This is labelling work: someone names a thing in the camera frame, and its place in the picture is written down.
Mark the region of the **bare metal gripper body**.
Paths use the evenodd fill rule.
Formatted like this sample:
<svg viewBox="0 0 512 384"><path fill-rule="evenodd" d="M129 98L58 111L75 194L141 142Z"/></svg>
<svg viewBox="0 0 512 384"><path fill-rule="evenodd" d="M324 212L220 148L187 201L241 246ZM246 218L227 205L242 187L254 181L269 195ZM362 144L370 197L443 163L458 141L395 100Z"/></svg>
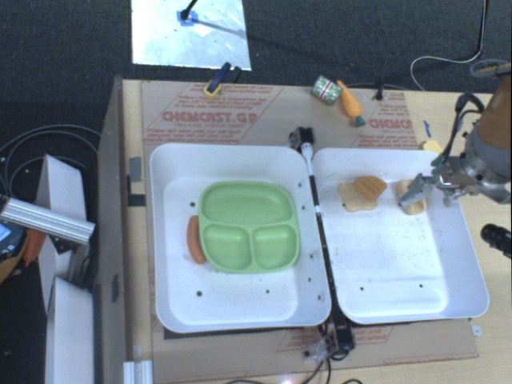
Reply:
<svg viewBox="0 0 512 384"><path fill-rule="evenodd" d="M511 192L506 188L507 177L490 169L478 158L448 157L444 163L433 166L436 187L443 194L446 206L462 196L483 195L500 205L511 204Z"/></svg>

